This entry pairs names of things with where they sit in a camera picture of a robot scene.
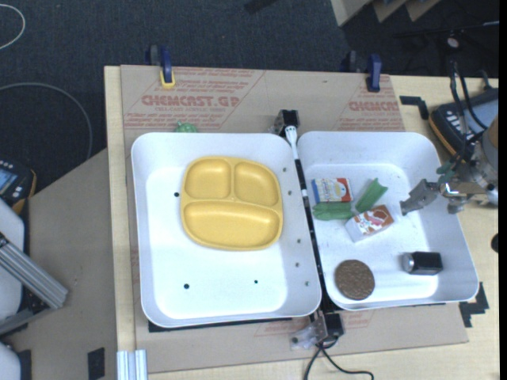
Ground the brown round biscuit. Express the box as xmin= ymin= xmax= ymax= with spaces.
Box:
xmin=334 ymin=259 xmax=376 ymax=302

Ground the black and silver can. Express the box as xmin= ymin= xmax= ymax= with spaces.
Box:
xmin=400 ymin=251 xmax=444 ymax=276

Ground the white plastic tray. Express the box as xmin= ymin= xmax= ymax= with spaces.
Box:
xmin=130 ymin=131 xmax=323 ymax=329
xmin=295 ymin=130 xmax=480 ymax=312

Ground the yellow divided plate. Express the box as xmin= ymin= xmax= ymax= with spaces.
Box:
xmin=179 ymin=155 xmax=284 ymax=253

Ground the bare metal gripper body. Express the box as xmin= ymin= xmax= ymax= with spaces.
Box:
xmin=435 ymin=163 xmax=500 ymax=207

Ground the white and orange carton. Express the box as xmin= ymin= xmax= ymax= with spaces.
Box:
xmin=344 ymin=204 xmax=395 ymax=243

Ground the brown cardboard board red print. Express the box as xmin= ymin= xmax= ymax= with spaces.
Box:
xmin=120 ymin=64 xmax=471 ymax=374

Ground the thin black and white rod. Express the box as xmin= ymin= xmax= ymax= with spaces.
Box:
xmin=284 ymin=126 xmax=325 ymax=313

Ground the blue and red carton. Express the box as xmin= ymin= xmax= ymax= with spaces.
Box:
xmin=311 ymin=177 xmax=355 ymax=205

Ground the black block with thin wires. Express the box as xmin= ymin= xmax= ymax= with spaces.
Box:
xmin=290 ymin=312 xmax=345 ymax=351
xmin=269 ymin=108 xmax=301 ymax=137

